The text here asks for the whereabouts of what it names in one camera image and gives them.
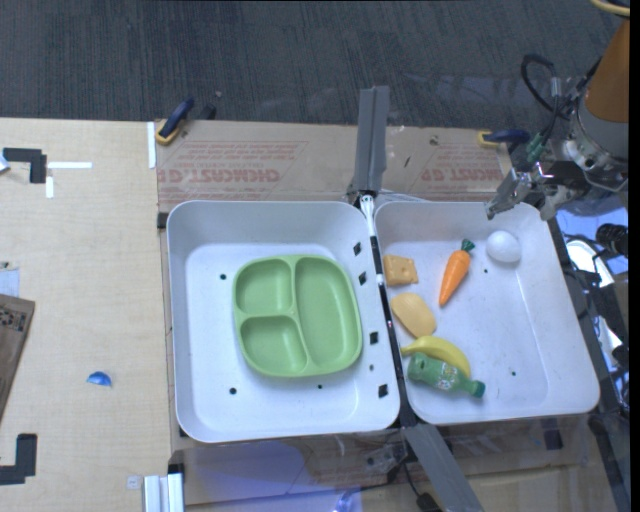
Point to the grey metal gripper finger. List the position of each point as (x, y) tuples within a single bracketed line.
[(510, 192), (552, 204)]

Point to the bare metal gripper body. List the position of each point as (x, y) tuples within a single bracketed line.
[(567, 175)]

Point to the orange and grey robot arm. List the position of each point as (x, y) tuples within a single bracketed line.
[(607, 75)]

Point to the white egg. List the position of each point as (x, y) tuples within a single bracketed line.
[(503, 246)]

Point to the orange carrot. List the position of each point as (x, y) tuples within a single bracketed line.
[(454, 275)]

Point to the yellow cheese wedge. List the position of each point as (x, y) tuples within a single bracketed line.
[(400, 271)]

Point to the white plastic tray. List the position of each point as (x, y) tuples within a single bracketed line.
[(525, 350), (210, 400)]

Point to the yellow banana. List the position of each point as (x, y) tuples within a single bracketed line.
[(445, 349)]

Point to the green bottle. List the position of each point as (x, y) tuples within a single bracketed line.
[(435, 374)]

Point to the green divided plate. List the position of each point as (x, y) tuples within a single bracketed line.
[(325, 305)]

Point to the brown cardboard board red print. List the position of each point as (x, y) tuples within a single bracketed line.
[(250, 165)]

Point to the small blue piece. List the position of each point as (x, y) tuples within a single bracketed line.
[(99, 379)]

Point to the brown paper bag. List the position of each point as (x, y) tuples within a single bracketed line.
[(12, 340)]

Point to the black cylinder on white bracket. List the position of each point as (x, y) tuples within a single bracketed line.
[(612, 237)]

